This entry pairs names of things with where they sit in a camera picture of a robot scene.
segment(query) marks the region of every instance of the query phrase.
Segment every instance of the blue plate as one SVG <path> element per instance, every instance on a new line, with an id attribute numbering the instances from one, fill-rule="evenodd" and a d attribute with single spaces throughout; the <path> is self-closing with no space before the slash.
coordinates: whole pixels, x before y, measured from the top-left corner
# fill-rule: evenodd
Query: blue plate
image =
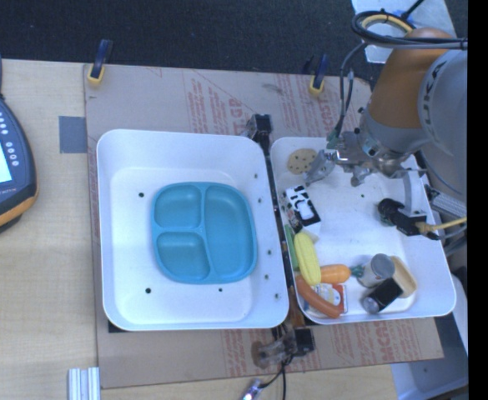
<path id="1" fill-rule="evenodd" d="M 151 209 L 157 263 L 182 283 L 231 283 L 257 262 L 253 215 L 244 195 L 216 182 L 161 188 Z"/>

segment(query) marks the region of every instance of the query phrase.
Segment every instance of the table surface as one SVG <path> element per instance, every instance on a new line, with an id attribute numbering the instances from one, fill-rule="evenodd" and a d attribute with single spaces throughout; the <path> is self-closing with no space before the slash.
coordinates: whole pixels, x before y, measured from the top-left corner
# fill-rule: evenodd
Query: table surface
<path id="1" fill-rule="evenodd" d="M 0 234 L 0 398 L 68 398 L 98 366 L 86 153 L 60 153 L 60 116 L 84 117 L 83 65 L 3 60 L 2 92 L 30 138 L 40 193 Z M 287 398 L 396 398 L 390 365 L 295 372 Z M 105 389 L 110 399 L 238 399 L 249 377 Z M 282 398 L 279 378 L 261 400 Z"/>

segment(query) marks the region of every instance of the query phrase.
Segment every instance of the toy sausage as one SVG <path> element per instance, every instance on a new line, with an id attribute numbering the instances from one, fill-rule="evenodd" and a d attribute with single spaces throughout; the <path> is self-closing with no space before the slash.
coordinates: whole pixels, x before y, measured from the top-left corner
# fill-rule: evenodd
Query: toy sausage
<path id="1" fill-rule="evenodd" d="M 304 280 L 301 275 L 295 278 L 295 286 L 297 292 L 303 297 L 303 299 L 309 303 L 311 307 L 316 308 L 318 311 L 325 314 L 330 318 L 338 318 L 342 312 L 340 307 L 337 307 L 323 299 L 314 289 Z"/>

